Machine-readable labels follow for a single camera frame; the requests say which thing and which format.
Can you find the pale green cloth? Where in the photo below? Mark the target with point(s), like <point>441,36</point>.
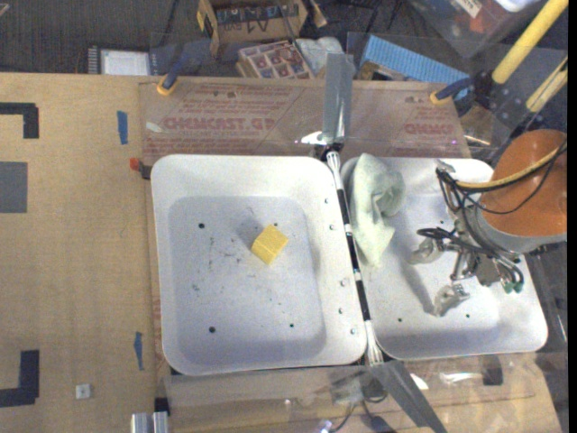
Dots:
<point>374,205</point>

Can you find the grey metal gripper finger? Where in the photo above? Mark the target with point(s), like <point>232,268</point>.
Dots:
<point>424,253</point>
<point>448,299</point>

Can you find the brown cardboard board, red print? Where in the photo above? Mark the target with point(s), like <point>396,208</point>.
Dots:
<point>234,115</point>

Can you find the thin black and white rod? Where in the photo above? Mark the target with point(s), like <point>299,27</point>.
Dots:
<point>347,228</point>

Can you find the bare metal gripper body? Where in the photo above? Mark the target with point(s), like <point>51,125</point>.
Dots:
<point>484,269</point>

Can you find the yellow cube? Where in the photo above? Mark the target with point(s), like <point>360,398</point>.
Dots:
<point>269,244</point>

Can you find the white plastic tray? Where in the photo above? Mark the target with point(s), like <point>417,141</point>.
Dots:
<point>234,296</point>
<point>451,332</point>

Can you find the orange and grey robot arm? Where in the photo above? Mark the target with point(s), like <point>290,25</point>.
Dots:
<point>527,183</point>

